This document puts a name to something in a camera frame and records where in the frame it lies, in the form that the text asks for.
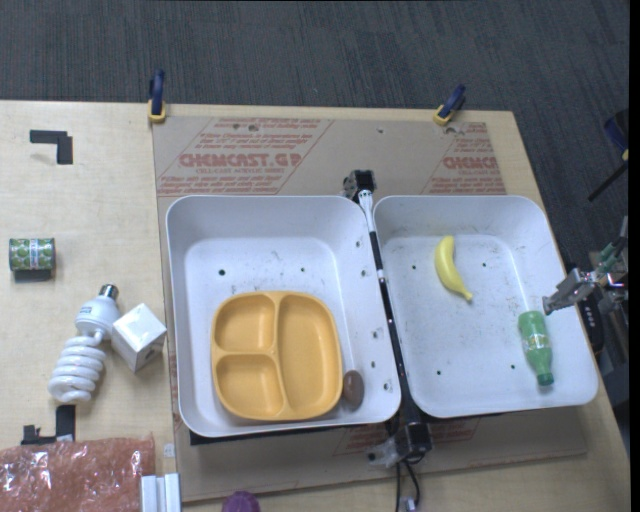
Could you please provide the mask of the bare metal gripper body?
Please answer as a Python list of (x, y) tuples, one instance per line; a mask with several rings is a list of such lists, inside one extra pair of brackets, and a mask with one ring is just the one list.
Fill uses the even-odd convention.
[(600, 270), (582, 271), (578, 267), (569, 273), (572, 280), (572, 290), (569, 295), (572, 301), (582, 301), (588, 297), (600, 284), (602, 273)]

